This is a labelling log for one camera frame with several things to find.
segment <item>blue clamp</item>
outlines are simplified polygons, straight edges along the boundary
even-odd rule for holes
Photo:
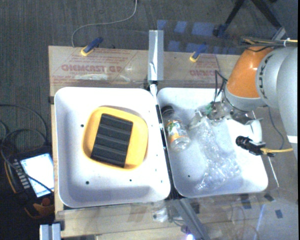
[[[191,54],[191,56],[189,58],[190,61],[196,62],[199,59],[200,54],[204,53],[206,51],[206,49],[207,49],[206,43],[201,44],[199,46],[199,48],[194,53]]]
[[[83,47],[81,49],[81,54],[83,56],[88,56],[90,53],[93,52],[95,47],[99,47],[99,45],[103,42],[103,38],[102,37],[98,37],[96,39],[94,39],[90,44],[88,44],[86,47]]]

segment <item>white screen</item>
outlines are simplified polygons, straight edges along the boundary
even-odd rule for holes
[[[54,164],[48,153],[23,159],[20,162],[26,174],[41,182],[49,189],[54,189]],[[32,179],[29,180],[38,198],[50,193],[49,190],[38,182]]]

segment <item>bottle label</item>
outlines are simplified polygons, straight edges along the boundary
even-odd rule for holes
[[[186,137],[187,131],[183,129],[181,122],[172,120],[166,125],[166,133],[170,144],[180,137]]]

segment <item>white plastic tray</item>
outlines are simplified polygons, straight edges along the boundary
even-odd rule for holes
[[[71,208],[156,202],[168,197],[171,185],[153,96],[137,88],[65,87],[54,97],[58,157],[58,190]],[[143,163],[133,170],[109,168],[87,158],[84,127],[100,106],[122,108],[148,126]]]
[[[214,98],[214,89],[203,88],[163,88],[158,92],[158,103],[162,108],[172,104],[187,125],[195,115],[195,109],[207,105]],[[260,124],[254,129],[261,132]],[[198,190],[196,185],[203,179],[207,171],[207,160],[201,155],[197,143],[192,143],[189,149],[176,153],[169,149],[168,156],[171,165],[173,182],[176,190],[184,197],[198,198],[207,196],[242,194],[260,192],[268,186],[268,176],[260,156],[255,156],[236,145],[237,136],[250,137],[253,140],[254,132],[249,125],[242,125],[234,120],[224,120],[214,134],[220,147],[225,151],[236,154],[236,162],[241,168],[241,174],[232,178],[219,189],[204,191]]]

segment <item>dark floor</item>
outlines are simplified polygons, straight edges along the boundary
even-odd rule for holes
[[[285,38],[298,39],[298,0],[264,0],[285,29]],[[51,142],[48,46],[85,46],[103,37],[100,47],[148,49],[148,31],[164,30],[165,51],[192,52],[202,42],[207,53],[240,54],[241,36],[271,39],[272,26],[247,0],[225,33],[213,30],[227,19],[236,0],[0,0],[0,104],[25,106],[40,114],[47,124]],[[8,132],[35,129],[42,122],[28,110],[0,107],[0,121]],[[0,122],[0,140],[5,136]],[[43,143],[34,131],[23,131],[9,139],[16,150],[33,149]],[[53,216],[33,220],[13,194],[0,158],[0,240],[39,239],[39,225],[53,222]]]

